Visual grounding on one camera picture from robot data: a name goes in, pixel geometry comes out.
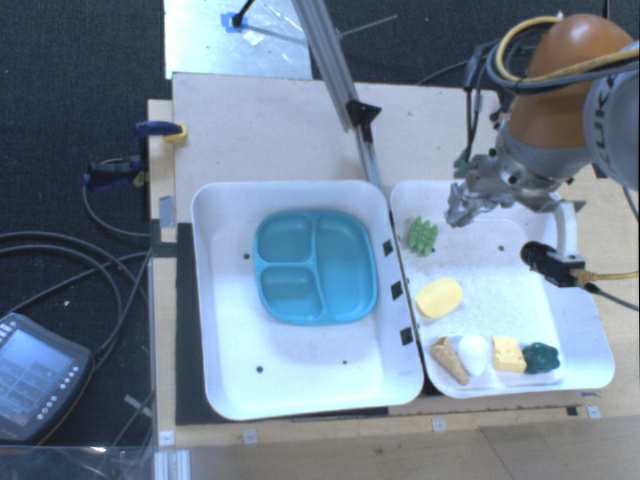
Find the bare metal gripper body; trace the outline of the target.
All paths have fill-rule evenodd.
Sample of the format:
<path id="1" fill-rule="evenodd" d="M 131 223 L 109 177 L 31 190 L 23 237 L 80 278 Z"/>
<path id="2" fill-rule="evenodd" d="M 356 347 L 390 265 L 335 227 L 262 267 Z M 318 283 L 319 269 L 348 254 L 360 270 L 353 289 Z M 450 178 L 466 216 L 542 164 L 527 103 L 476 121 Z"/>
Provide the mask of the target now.
<path id="1" fill-rule="evenodd" d="M 534 174 L 510 154 L 476 155 L 466 171 L 463 201 L 486 211 L 515 203 L 532 211 L 554 211 L 562 202 L 560 185 L 560 180 Z"/>

